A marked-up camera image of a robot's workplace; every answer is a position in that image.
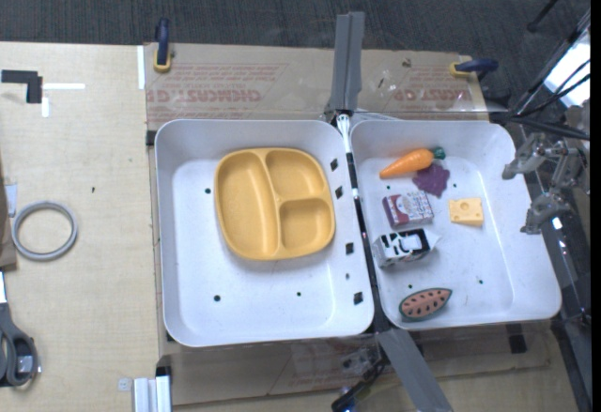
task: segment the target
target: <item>white tray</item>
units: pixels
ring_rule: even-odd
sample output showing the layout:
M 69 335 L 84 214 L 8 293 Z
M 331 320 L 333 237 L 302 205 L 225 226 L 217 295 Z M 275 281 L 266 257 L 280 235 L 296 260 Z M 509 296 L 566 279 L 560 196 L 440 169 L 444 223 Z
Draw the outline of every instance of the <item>white tray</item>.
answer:
M 261 146 L 298 148 L 321 165 L 336 222 L 321 252 L 256 262 L 227 249 L 215 212 L 215 168 L 230 152 Z M 159 130 L 155 153 L 163 318 L 177 342 L 197 347 L 344 337 L 370 326 L 374 300 L 346 153 L 334 127 L 315 120 L 176 120 Z M 347 244 L 354 252 L 347 253 Z
M 413 148 L 442 146 L 447 158 L 440 164 L 451 172 L 440 198 L 428 194 L 434 220 L 422 227 L 441 236 L 436 249 L 416 262 L 376 267 L 382 307 L 391 322 L 407 329 L 451 328 L 557 313 L 562 295 L 543 237 L 519 231 L 531 202 L 523 176 L 501 179 L 516 152 L 504 128 L 483 121 L 370 120 L 353 128 L 350 141 L 372 243 L 391 230 L 382 198 L 417 190 L 414 174 L 381 180 L 380 169 Z M 449 219 L 448 200 L 471 197 L 482 198 L 482 228 Z M 445 308 L 422 322 L 402 321 L 400 301 L 431 287 L 453 290 Z

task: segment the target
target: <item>wooden table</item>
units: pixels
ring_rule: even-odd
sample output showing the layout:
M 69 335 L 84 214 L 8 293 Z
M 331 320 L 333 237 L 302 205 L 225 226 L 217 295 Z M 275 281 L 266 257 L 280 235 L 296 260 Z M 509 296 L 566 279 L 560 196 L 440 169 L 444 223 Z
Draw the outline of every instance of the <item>wooden table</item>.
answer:
M 18 184 L 18 207 L 56 200 L 79 224 L 65 256 L 46 263 L 20 256 L 6 271 L 13 319 L 34 337 L 42 373 L 26 389 L 1 388 L 3 412 L 129 411 L 131 379 L 154 377 L 155 259 L 137 60 L 134 46 L 0 43 L 0 69 L 35 70 L 45 84 L 85 85 L 46 90 L 51 113 L 43 117 L 40 105 L 25 103 L 24 85 L 0 84 L 0 153 L 4 177 Z M 21 237 L 32 249 L 49 250 L 68 234 L 62 217 L 39 212 Z M 442 380 L 455 410 L 577 410 L 558 346 L 550 332 L 541 337 L 542 367 L 486 374 L 482 363 L 481 374 Z M 402 388 L 382 387 L 388 404 L 393 397 L 397 410 L 412 409 Z M 330 410 L 337 396 L 325 391 L 182 410 Z

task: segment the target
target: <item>blue clamp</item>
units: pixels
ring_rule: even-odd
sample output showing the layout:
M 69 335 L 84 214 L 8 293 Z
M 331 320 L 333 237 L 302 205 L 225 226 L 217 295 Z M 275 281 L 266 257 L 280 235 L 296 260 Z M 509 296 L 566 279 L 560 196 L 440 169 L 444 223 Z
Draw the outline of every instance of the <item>blue clamp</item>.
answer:
M 476 72 L 478 80 L 482 80 L 489 71 L 495 71 L 499 67 L 499 62 L 491 58 L 476 58 L 468 62 L 453 62 L 449 66 L 451 75 L 456 78 L 468 78 L 470 73 Z
M 154 39 L 159 42 L 159 48 L 154 52 L 152 63 L 155 71 L 164 73 L 171 68 L 171 54 L 169 53 L 169 20 L 161 18 L 154 32 Z

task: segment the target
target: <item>metal ring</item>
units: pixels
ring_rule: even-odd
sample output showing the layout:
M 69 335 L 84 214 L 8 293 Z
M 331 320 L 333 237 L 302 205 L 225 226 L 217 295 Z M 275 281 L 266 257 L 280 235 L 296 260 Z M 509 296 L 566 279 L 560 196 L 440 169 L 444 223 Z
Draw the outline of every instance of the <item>metal ring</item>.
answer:
M 58 249 L 48 253 L 39 253 L 32 252 L 28 250 L 19 240 L 19 227 L 24 219 L 26 219 L 29 215 L 39 210 L 56 210 L 57 212 L 62 213 L 71 225 L 71 235 L 67 239 L 67 241 Z M 33 202 L 28 206 L 24 206 L 17 215 L 15 215 L 14 222 L 12 223 L 12 240 L 15 242 L 15 246 L 19 253 L 30 259 L 37 260 L 39 262 L 46 262 L 49 260 L 54 260 L 55 258 L 60 257 L 64 253 L 66 253 L 75 243 L 75 239 L 77 238 L 77 221 L 75 221 L 75 216 L 73 212 L 71 212 L 66 206 L 59 204 L 58 202 L 53 202 L 51 200 L 42 200 L 39 202 Z

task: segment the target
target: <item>toy carrot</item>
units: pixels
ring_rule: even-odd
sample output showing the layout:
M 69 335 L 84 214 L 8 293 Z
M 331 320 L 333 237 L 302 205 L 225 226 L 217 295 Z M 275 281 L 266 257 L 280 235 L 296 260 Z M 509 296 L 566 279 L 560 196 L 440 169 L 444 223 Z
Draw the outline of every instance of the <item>toy carrot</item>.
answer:
M 417 172 L 429 167 L 433 159 L 443 160 L 444 157 L 444 150 L 439 146 L 431 150 L 417 148 L 382 169 L 379 177 L 390 178 L 391 176 L 402 175 L 408 172 Z

